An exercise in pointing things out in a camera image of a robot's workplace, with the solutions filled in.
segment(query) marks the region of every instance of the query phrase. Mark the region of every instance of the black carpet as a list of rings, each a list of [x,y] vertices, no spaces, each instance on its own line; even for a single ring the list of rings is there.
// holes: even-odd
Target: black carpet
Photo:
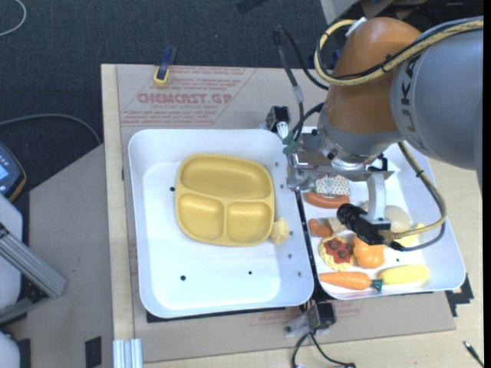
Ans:
[[[0,36],[0,123],[61,113],[83,120],[101,139],[101,64],[159,64],[166,45],[174,44],[176,64],[281,67],[272,42],[276,26],[290,31],[305,59],[327,26],[319,0],[21,1],[28,12],[25,23]],[[431,0],[432,8],[407,21],[426,30],[449,16],[464,18],[465,7],[435,8],[462,1],[468,8],[483,5],[483,0]],[[358,14],[354,6],[347,17]],[[20,6],[0,0],[0,33],[20,18]],[[299,67],[293,53],[288,57]],[[24,166],[26,190],[97,145],[86,127],[53,117],[0,126],[0,142]]]

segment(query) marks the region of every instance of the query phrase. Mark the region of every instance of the table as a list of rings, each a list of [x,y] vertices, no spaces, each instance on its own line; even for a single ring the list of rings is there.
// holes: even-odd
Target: table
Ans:
[[[130,340],[135,337],[135,328],[130,289],[124,183],[121,179],[123,160],[115,64],[101,66],[101,84],[114,339]],[[327,355],[336,360],[354,361],[359,367],[477,364],[464,347],[464,340],[468,340],[473,345],[482,359],[484,357],[482,196],[474,171],[457,169],[433,160],[430,164],[437,185],[447,200],[449,220],[462,252],[474,299],[470,304],[460,305],[457,308],[456,330],[325,345]],[[290,366],[291,353],[291,348],[285,348],[146,363],[145,367],[287,367]],[[325,366],[325,360],[313,346],[302,347],[297,361],[306,366]]]

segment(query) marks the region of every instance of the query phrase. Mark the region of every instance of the yellow corn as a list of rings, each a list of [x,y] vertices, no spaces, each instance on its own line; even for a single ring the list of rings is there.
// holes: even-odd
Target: yellow corn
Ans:
[[[424,264],[406,264],[387,268],[379,274],[383,284],[406,284],[424,281],[430,277],[430,269]]]

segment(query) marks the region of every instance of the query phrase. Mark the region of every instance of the white cable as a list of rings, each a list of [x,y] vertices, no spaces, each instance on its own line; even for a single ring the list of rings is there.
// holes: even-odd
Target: white cable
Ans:
[[[25,19],[28,15],[28,10],[26,9],[25,5],[23,2],[21,2],[20,0],[13,0],[14,2],[17,2],[21,7],[22,7],[22,11],[23,11],[23,15],[22,15],[22,19],[21,21],[13,28],[11,28],[10,30],[7,30],[7,31],[4,31],[2,33],[0,33],[0,37],[2,35],[7,35],[7,34],[10,34],[10,33],[13,33],[14,31],[16,31],[18,28],[20,28],[24,22],[25,22]]]

